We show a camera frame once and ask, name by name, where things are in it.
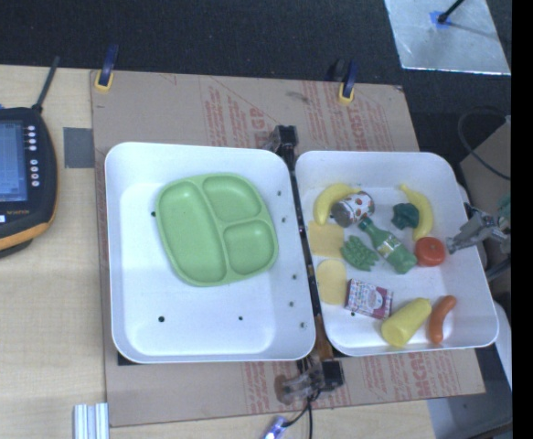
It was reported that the yellow square cheese slice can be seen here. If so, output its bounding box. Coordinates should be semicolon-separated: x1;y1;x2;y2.
307;219;346;259

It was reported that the yellow oval slice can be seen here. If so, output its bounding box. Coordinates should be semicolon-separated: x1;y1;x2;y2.
315;258;348;306

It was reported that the green broccoli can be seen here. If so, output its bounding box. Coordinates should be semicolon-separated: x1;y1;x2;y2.
391;202;421;231

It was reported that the pink carton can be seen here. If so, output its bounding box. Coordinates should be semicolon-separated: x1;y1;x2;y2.
343;278;394;321

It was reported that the thin black rod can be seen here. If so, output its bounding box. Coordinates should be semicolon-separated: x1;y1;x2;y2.
283;146;329;359

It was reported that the yellow bottle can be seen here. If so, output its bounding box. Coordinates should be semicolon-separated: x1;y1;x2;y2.
379;297;432;349

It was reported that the white plastic tray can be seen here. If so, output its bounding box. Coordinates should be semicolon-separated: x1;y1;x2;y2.
104;142;317;365
294;150;500;358

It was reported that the black block with thin wires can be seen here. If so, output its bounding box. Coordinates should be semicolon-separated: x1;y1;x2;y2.
295;357;346;395
268;124;300;155

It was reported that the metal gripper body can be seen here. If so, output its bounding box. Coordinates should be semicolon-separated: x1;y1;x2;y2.
478;215;512;246

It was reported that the green bottle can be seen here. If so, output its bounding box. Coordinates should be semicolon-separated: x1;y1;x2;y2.
357;217;418;275

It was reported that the green divided plate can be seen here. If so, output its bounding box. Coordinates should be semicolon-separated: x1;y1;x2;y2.
155;172;280;288

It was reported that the red tomato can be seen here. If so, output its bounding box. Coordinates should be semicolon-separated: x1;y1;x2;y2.
414;236;447;268

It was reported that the brown cardboard board red print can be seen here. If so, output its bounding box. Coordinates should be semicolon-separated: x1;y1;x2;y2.
90;69;486;428

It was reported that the orange sausage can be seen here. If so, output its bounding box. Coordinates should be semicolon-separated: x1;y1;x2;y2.
426;294;458;345

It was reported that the small can with strawberry print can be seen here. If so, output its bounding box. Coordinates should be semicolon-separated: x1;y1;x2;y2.
329;190;377;229

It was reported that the yellow banana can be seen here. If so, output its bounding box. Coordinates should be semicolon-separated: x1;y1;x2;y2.
313;182;362;227
400;183;434;241

